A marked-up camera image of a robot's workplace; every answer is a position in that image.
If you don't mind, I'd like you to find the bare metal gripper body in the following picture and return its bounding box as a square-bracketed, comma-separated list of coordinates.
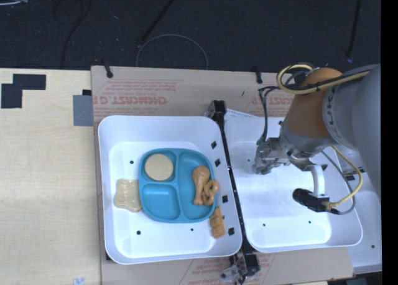
[254, 137, 294, 175]

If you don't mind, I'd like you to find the thin black rod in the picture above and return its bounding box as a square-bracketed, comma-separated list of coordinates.
[216, 112, 253, 259]

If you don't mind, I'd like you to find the white plastic tray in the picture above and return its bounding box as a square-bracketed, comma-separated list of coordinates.
[97, 114, 244, 266]
[223, 108, 364, 254]

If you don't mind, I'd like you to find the brown toy pretzel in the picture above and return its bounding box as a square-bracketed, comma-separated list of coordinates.
[201, 179, 220, 207]

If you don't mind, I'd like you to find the brown toy chicken drumstick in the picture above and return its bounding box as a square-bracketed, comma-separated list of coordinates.
[191, 165, 211, 207]

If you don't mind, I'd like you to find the brown toy waffle piece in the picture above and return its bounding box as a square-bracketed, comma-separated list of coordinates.
[208, 206, 226, 240]

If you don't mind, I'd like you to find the brown cardboard board red print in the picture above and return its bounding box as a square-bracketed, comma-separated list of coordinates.
[90, 65, 356, 285]

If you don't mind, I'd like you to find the beige round biscuit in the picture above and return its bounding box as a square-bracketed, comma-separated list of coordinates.
[144, 153, 175, 182]

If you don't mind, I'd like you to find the blue divided plate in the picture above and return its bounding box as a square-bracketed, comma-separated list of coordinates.
[137, 147, 218, 224]

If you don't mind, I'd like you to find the beige toy toast slice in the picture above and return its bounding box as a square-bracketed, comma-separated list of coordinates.
[113, 178, 143, 213]

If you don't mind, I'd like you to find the black cylinder on white bracket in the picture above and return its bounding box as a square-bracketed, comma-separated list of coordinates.
[292, 163, 331, 213]

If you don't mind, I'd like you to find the black block with thin wires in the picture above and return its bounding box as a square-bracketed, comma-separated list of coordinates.
[241, 253, 261, 278]
[208, 100, 227, 120]

